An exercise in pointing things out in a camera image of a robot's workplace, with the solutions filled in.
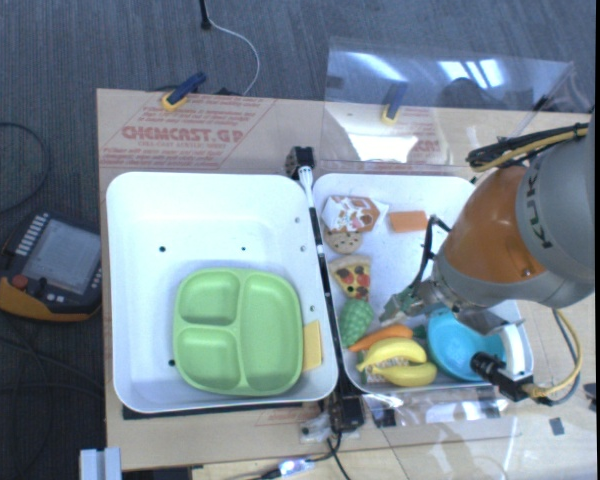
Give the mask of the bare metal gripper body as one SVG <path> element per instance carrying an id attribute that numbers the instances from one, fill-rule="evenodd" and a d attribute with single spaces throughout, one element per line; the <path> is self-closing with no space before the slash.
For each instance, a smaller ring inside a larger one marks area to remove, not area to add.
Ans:
<path id="1" fill-rule="evenodd" d="M 487 307 L 462 299 L 453 291 L 438 285 L 421 285 L 416 290 L 419 309 L 428 318 L 444 312 L 481 335 L 497 333 L 504 320 Z"/>

